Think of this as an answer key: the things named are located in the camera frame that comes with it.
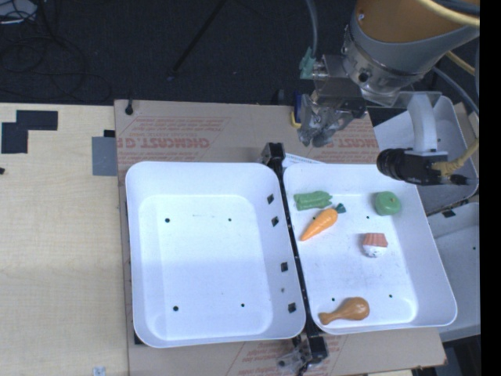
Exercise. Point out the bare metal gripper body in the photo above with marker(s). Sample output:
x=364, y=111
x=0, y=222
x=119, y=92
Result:
x=340, y=84

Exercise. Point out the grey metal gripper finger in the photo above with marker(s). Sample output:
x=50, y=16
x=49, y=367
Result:
x=336, y=129
x=310, y=125

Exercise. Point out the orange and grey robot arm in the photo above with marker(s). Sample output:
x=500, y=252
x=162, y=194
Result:
x=395, y=18

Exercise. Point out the green pea pods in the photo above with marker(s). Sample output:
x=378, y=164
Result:
x=312, y=201

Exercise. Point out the green round toy vegetable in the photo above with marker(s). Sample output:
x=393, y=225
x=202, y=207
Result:
x=387, y=204

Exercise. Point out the orange carrot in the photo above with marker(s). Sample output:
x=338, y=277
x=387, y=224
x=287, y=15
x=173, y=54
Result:
x=321, y=222

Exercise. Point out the salmon sushi piece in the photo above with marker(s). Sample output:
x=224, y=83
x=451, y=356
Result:
x=375, y=245

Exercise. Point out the brown cardboard board red print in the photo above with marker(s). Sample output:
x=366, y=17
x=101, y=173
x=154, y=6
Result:
x=188, y=135

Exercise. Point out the white plastic tray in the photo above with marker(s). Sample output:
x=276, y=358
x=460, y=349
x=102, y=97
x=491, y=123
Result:
x=207, y=257
x=364, y=272

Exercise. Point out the brown chicken drumstick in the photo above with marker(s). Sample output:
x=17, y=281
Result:
x=350, y=311

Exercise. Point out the black cylinder on white bracket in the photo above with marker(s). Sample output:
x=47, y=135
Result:
x=411, y=165

